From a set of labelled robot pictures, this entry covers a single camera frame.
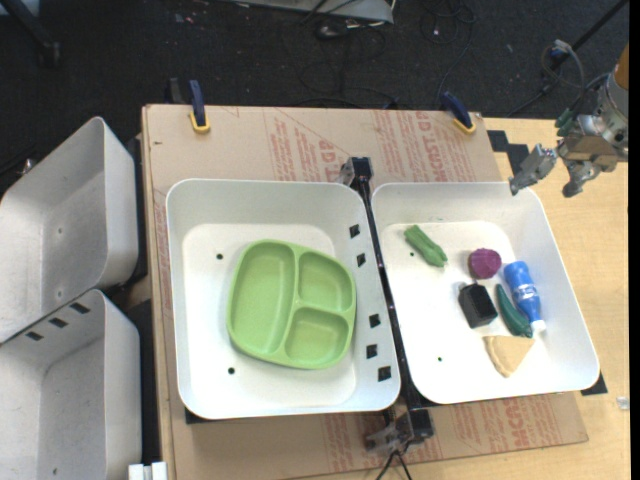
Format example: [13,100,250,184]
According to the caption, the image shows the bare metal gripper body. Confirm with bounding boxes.
[557,112,630,170]

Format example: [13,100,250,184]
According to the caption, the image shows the light green toy vegetable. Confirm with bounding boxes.
[403,224,449,270]

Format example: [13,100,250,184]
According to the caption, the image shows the black carton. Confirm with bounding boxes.
[457,281,500,330]

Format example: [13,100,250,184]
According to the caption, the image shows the thin black rod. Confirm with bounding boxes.
[358,176,419,415]

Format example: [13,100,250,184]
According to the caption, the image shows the black block with wires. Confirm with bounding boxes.
[363,407,435,453]
[338,156,375,187]

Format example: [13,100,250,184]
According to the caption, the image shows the blue plastic bottle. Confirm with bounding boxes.
[502,260,548,333]

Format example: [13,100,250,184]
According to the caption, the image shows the green divided plate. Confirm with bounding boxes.
[225,239,358,371]

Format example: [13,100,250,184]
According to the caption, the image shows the white plastic tray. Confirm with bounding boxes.
[165,177,402,421]
[370,181,601,406]

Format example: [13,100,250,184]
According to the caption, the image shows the tan toy pizza slice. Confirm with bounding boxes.
[481,334,537,379]

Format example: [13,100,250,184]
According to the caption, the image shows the brown cardboard board red print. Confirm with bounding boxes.
[141,103,590,480]

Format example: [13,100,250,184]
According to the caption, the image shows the dark green toy pepper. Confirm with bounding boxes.
[494,283,535,340]

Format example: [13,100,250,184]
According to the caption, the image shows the purple toy grapes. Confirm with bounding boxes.
[467,247,503,281]

